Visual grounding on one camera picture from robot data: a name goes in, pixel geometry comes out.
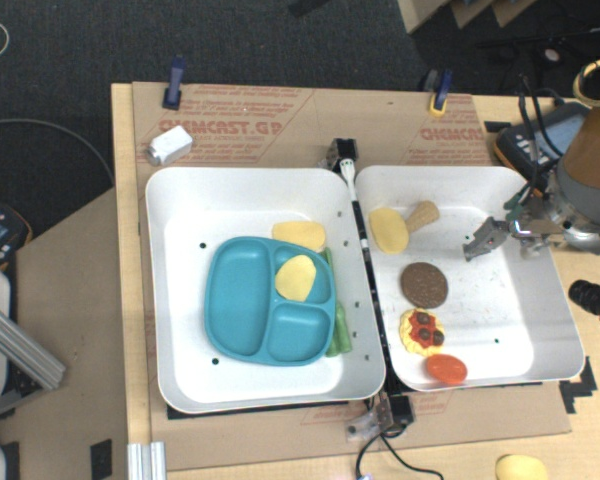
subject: blue divided plate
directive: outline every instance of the blue divided plate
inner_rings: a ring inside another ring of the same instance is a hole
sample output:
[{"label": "blue divided plate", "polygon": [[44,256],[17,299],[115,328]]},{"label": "blue divided plate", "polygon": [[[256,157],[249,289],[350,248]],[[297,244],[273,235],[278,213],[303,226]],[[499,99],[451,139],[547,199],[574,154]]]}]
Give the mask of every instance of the blue divided plate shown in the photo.
[{"label": "blue divided plate", "polygon": [[[311,258],[316,279],[305,302],[282,297],[275,275],[299,254]],[[301,366],[327,351],[336,294],[325,259],[304,247],[260,237],[238,237],[216,251],[204,301],[204,327],[228,356],[278,366]]]}]

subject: black electronic device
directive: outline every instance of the black electronic device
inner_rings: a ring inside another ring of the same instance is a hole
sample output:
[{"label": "black electronic device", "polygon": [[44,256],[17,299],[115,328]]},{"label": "black electronic device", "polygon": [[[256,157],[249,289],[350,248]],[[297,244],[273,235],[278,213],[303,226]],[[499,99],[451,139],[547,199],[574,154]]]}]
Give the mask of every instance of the black electronic device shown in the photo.
[{"label": "black electronic device", "polygon": [[17,249],[31,240],[29,224],[11,207],[0,202],[0,268],[4,269]]},{"label": "black electronic device", "polygon": [[[550,171],[543,167],[551,166],[567,151],[588,113],[589,107],[573,101],[563,103],[543,115],[542,121],[551,144],[545,140],[538,120],[532,121],[531,126],[538,146],[539,176],[536,189],[541,193],[547,187]],[[502,129],[493,149],[503,164],[518,171],[526,180],[530,180],[534,170],[531,147],[525,125],[519,124]]]}]

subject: white eraser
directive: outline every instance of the white eraser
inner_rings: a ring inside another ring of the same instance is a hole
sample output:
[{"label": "white eraser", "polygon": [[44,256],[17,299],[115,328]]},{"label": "white eraser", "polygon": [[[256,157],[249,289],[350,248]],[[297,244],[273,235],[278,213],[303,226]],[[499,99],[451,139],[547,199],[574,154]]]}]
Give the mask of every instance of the white eraser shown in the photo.
[{"label": "white eraser", "polygon": [[193,145],[193,137],[178,125],[151,141],[145,153],[151,165],[169,165],[183,157]]}]

